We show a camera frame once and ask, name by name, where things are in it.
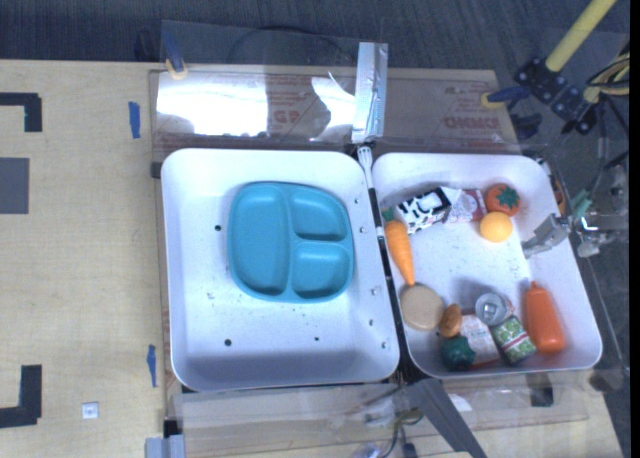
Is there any silver can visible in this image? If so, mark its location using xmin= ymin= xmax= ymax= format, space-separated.
xmin=474 ymin=291 xmax=515 ymax=326

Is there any yellow ball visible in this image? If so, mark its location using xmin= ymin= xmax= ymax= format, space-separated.
xmin=479 ymin=211 xmax=514 ymax=244

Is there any green and white can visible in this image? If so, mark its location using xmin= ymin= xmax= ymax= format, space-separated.
xmin=489 ymin=315 xmax=538 ymax=367

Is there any black and white cow carton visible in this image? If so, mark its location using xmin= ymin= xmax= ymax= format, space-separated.
xmin=396 ymin=186 xmax=452 ymax=236

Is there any orange tomato with green top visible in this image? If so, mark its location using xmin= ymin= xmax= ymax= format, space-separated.
xmin=484 ymin=183 xmax=522 ymax=218

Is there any orange carrot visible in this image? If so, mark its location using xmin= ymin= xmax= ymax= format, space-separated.
xmin=381 ymin=206 xmax=417 ymax=288

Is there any orange bottle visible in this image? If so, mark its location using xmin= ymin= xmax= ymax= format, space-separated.
xmin=523 ymin=280 xmax=567 ymax=355

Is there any white plastic tray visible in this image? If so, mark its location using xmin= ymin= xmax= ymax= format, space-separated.
xmin=371 ymin=151 xmax=604 ymax=380
xmin=159 ymin=147 xmax=401 ymax=393

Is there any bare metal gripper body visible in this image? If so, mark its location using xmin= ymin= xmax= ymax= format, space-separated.
xmin=567 ymin=210 xmax=629 ymax=247

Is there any pink and white carton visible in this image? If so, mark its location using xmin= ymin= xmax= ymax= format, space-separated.
xmin=443 ymin=188 xmax=488 ymax=225

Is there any white and red packet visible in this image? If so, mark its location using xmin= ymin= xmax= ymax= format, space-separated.
xmin=459 ymin=314 xmax=502 ymax=368

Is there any green broccoli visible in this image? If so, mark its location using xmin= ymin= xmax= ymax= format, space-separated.
xmin=439 ymin=334 xmax=477 ymax=373

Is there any blue divided plate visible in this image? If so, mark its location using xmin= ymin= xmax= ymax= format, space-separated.
xmin=226 ymin=180 xmax=355 ymax=304

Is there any brown bread piece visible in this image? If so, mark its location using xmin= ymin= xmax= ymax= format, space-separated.
xmin=438 ymin=302 xmax=464 ymax=339

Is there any beige round biscuit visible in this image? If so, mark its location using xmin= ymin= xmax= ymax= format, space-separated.
xmin=399 ymin=283 xmax=445 ymax=332

